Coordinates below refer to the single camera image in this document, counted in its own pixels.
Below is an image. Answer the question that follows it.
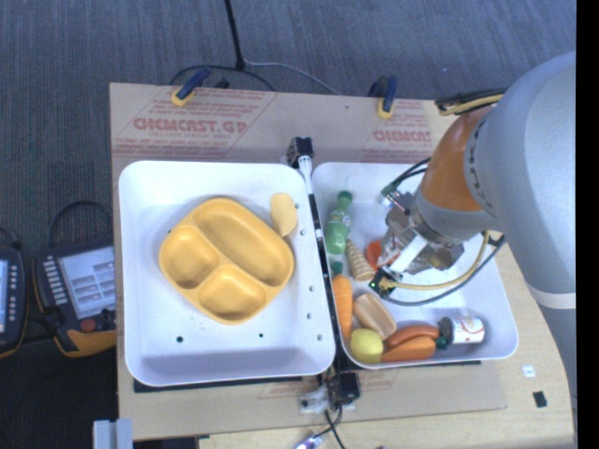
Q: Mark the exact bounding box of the green plastic bottle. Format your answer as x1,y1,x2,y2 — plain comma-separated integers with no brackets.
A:
324,190,354,256

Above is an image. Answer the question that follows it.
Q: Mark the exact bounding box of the orange red sausage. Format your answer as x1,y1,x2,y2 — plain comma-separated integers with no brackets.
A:
384,324,442,350

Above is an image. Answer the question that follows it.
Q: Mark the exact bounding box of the pale yellow crisp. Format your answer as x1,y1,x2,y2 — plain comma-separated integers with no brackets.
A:
270,192,300,239

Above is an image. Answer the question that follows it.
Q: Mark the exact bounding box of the tan bread roll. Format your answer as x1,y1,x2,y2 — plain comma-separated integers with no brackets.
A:
352,292,399,341

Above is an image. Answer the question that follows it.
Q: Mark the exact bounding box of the white plastic tray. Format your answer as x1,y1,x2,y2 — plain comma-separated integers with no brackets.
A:
310,160,520,370
117,159,338,388

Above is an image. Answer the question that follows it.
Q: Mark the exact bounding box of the brown cardboard board red print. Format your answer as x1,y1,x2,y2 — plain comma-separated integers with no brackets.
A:
108,81,509,442

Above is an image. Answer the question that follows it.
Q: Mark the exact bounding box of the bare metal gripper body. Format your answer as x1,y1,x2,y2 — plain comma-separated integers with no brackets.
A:
382,192,465,274

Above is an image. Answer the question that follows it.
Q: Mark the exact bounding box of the white can with red print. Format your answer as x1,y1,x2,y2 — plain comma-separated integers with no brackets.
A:
437,314,486,346

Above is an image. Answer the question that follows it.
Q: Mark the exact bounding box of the black block with thin wires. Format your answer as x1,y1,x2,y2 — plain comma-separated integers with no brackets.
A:
326,370,362,407
285,136,315,167

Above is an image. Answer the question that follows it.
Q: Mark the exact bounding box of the yellow lemon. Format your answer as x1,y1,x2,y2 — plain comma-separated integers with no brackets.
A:
348,327,386,365

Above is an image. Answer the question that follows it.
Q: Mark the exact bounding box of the thin black and white rod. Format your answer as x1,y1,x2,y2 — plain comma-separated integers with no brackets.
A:
298,154,351,372

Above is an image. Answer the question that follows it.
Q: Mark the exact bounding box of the beige ridged cone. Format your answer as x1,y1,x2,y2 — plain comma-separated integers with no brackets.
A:
344,239,377,282

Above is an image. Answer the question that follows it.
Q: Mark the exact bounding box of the orange red round piece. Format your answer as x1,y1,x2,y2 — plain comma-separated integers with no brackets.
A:
365,239,386,271

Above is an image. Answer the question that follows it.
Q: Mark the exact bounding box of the yellow divided plate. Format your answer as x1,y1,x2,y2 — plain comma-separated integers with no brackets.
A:
157,196,297,326

